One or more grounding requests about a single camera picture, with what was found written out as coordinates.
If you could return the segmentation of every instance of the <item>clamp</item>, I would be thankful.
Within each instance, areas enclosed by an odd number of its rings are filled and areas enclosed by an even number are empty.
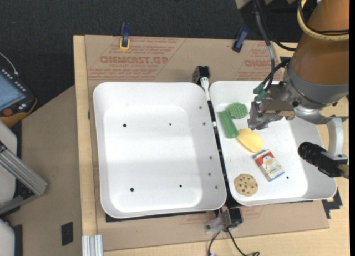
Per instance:
[[[127,51],[129,49],[129,28],[130,28],[130,23],[129,22],[123,22],[121,26],[121,35],[122,38],[120,39],[120,49],[122,51]]]
[[[246,26],[240,28],[236,38],[237,40],[234,42],[232,49],[236,52],[240,52],[243,46],[243,41],[245,40],[246,36],[249,34],[249,29]]]

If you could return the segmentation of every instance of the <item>cookie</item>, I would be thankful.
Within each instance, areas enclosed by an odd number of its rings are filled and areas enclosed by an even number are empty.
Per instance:
[[[252,175],[240,174],[234,180],[237,192],[244,196],[252,196],[257,192],[257,182]]]

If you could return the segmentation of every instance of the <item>black bracket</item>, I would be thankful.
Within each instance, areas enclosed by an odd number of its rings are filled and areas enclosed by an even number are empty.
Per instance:
[[[207,77],[210,78],[210,68],[208,66],[197,66],[190,78],[190,82],[195,83],[197,85],[201,85],[201,78]]]
[[[15,232],[15,256],[23,256],[22,225],[13,227]]]
[[[73,242],[73,222],[63,224],[62,227],[62,246]]]

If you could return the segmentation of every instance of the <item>wire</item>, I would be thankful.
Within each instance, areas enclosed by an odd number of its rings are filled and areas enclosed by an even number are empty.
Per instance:
[[[279,40],[277,40],[275,38],[275,36],[270,32],[270,29],[268,27],[268,24],[267,24],[267,20],[266,20],[266,16],[265,16],[265,13],[264,13],[264,10],[263,8],[261,7],[261,4],[260,4],[260,1],[259,0],[254,0],[256,2],[256,5],[260,11],[260,14],[261,14],[261,19],[263,21],[263,24],[265,26],[265,31],[266,33],[268,34],[268,36],[274,41],[275,44],[277,44],[279,47],[285,49],[285,50],[288,50],[288,51],[291,51],[291,52],[294,52],[296,50],[296,48],[291,48],[291,47],[288,47],[288,46],[285,46],[284,44],[280,43]]]
[[[303,15],[303,8],[308,0],[300,0],[297,8],[297,21],[301,29],[309,36],[315,39],[328,40],[328,41],[345,41],[349,40],[349,29],[344,30],[326,30],[319,31],[311,28],[305,20]]]
[[[270,77],[268,79],[268,84],[267,84],[267,86],[264,89],[264,91],[268,91],[268,89],[271,87],[271,83],[273,81],[273,76],[274,76],[274,73],[275,73],[275,54],[273,53],[271,42],[268,39],[266,31],[265,31],[265,29],[264,29],[264,27],[262,25],[260,12],[258,11],[258,8],[257,8],[257,0],[254,0],[253,7],[254,7],[254,12],[255,12],[255,19],[256,19],[257,27],[259,29],[259,32],[261,33],[262,38],[264,39],[264,41],[266,43],[266,47],[267,47],[267,50],[268,50],[269,58],[271,60],[271,73],[270,73]]]
[[[239,253],[242,255],[242,256],[247,256],[245,255],[238,247],[238,245],[236,244],[235,240],[234,240],[234,237],[233,235],[231,234],[231,232],[229,231],[229,227],[226,227],[226,229],[223,229],[223,230],[220,230],[219,232],[217,232],[213,238],[211,239],[211,242],[210,242],[210,245],[209,245],[209,248],[208,248],[208,251],[207,251],[207,256],[210,256],[211,255],[211,246],[212,246],[212,243],[213,241],[216,239],[216,237],[221,233],[221,232],[227,232],[230,236],[230,238],[232,239],[233,241],[233,244],[235,246],[235,248],[237,248],[237,250],[239,251]],[[252,256],[259,256],[260,255],[260,252],[254,252]]]
[[[208,249],[208,251],[207,251],[207,256],[210,256],[210,255],[211,255],[211,246],[212,246],[212,243],[213,243],[213,241],[216,239],[216,237],[217,237],[220,233],[221,233],[221,230],[220,230],[219,232],[217,232],[217,233],[215,234],[215,236],[213,236],[213,238],[212,238],[212,240],[211,240],[211,242],[210,242],[210,245],[209,245],[209,249]]]
[[[227,233],[229,234],[230,238],[232,239],[235,248],[237,248],[237,250],[239,251],[239,253],[242,254],[243,256],[247,256],[247,255],[245,255],[245,254],[239,249],[238,245],[235,243],[234,237],[233,237],[233,235],[231,234],[231,232],[229,231],[229,227],[227,227],[226,230],[227,230]],[[255,253],[253,253],[252,256],[259,256],[259,255],[260,255],[260,252],[257,251],[257,252],[255,252]]]
[[[282,61],[275,67],[275,72],[277,72],[280,68],[285,67],[289,63],[290,59],[287,59],[285,61]],[[271,73],[264,79],[263,84],[266,84],[266,82],[270,79]]]
[[[10,66],[13,68],[13,74],[18,76],[18,72],[17,72],[15,66],[13,65],[13,63],[2,52],[0,52],[0,56],[2,56],[10,64]]]

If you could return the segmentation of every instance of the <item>gray carpet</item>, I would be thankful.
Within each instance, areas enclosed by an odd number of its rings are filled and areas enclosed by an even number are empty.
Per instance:
[[[301,35],[295,8],[286,0],[266,7],[281,41],[297,42]],[[0,0],[0,52],[40,107],[74,83],[72,36],[119,34],[122,21],[131,22],[137,36],[233,38],[247,25],[248,39],[261,39],[251,4],[239,11],[234,0]],[[0,64],[6,62],[0,58]]]

